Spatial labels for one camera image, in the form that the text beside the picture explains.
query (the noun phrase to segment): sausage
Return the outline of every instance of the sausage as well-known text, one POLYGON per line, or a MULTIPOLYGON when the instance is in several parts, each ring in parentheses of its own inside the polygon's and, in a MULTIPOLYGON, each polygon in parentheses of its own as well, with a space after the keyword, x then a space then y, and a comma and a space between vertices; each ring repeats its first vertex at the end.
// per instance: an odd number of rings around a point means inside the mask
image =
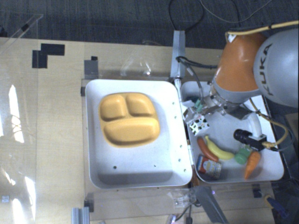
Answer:
POLYGON ((206 146, 203 138, 199 137, 197 139, 197 144, 199 146, 199 148, 201 149, 202 153, 204 154, 205 157, 207 157, 208 159, 214 161, 214 162, 218 162, 219 158, 214 155, 206 146))

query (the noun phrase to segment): plastic wrap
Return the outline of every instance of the plastic wrap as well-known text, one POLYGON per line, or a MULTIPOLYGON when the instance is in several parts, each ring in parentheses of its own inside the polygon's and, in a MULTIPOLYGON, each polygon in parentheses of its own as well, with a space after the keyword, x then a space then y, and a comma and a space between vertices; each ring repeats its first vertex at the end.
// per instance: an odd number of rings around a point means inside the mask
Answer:
POLYGON ((21 38, 37 38, 42 16, 1 15, 15 27, 0 38, 0 223, 34 223, 38 71, 22 54, 37 50, 38 41, 26 46, 21 38))

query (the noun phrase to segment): banana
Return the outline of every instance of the banana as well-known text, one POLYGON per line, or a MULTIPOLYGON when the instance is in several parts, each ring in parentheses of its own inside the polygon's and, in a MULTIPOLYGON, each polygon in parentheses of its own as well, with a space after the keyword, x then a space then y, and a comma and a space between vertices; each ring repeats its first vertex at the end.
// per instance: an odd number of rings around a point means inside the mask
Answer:
POLYGON ((227 152, 224 151, 220 148, 218 148, 217 145, 215 145, 210 139, 209 137, 206 135, 205 136, 206 139, 206 143, 207 143, 207 147, 208 149, 214 154, 216 155, 218 158, 220 159, 224 159, 224 160, 229 160, 232 159, 235 155, 231 152, 227 152))

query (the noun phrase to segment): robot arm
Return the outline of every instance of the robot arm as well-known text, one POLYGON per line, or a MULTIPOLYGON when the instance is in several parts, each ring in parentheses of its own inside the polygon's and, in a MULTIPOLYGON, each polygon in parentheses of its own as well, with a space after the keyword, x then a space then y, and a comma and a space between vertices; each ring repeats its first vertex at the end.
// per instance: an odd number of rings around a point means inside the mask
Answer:
POLYGON ((222 53, 203 114, 230 112, 250 97, 268 99, 298 108, 298 29, 240 35, 222 53))

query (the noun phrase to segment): gray carpet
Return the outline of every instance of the gray carpet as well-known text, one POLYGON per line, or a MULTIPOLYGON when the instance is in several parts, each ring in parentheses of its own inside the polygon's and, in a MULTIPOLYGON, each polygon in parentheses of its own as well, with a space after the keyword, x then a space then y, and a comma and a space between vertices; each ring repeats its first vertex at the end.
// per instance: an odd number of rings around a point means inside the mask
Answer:
MULTIPOLYGON (((0 10, 43 14, 39 38, 142 44, 172 45, 173 28, 168 16, 170 0, 0 0, 0 10)), ((224 19, 236 21, 230 0, 203 0, 224 19)), ((234 0, 240 19, 249 16, 268 0, 234 0)), ((202 13, 193 0, 176 0, 171 14, 178 28, 192 24, 202 13)), ((299 0, 273 0, 268 6, 241 23, 242 27, 297 20, 299 0)), ((0 25, 11 34, 19 25, 18 17, 0 12, 0 25)), ((204 12, 201 23, 186 37, 187 47, 223 48, 224 32, 238 24, 229 24, 204 12)))

